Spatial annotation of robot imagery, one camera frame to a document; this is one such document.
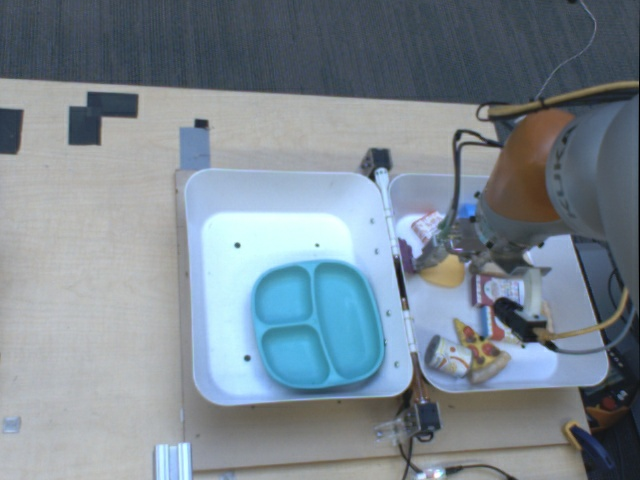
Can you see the blue divided plate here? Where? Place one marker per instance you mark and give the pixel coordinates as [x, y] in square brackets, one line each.
[345, 318]

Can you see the yellow flat chip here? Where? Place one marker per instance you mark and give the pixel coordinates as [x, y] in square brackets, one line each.
[445, 274]

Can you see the purple grapes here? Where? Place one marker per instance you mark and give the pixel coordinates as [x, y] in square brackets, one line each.
[407, 260]

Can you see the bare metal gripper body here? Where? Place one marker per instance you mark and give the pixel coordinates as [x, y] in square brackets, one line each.
[467, 240]

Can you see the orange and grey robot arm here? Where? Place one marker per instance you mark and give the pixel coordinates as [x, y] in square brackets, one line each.
[575, 168]

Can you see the thin black and white rod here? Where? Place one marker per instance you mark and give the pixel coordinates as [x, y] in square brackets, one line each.
[391, 228]

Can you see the red and white carton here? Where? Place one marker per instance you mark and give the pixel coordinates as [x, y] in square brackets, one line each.
[495, 288]

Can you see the white plastic tray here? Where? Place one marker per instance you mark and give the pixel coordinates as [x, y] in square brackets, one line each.
[280, 228]
[565, 288]

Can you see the blue and red packet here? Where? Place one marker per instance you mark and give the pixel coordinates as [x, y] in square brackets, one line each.
[492, 325]

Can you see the tan bread slice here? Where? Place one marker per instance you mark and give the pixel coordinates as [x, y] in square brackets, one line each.
[548, 315]

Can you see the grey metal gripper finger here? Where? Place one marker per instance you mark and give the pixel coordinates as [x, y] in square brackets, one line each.
[433, 257]

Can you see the blue cube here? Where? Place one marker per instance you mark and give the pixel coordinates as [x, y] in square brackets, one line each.
[467, 212]

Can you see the pizza slice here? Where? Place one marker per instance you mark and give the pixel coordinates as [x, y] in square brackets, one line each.
[480, 350]

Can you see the white and red can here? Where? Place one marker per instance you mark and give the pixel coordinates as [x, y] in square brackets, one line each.
[447, 357]

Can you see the red and white packet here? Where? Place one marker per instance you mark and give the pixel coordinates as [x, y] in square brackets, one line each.
[425, 225]

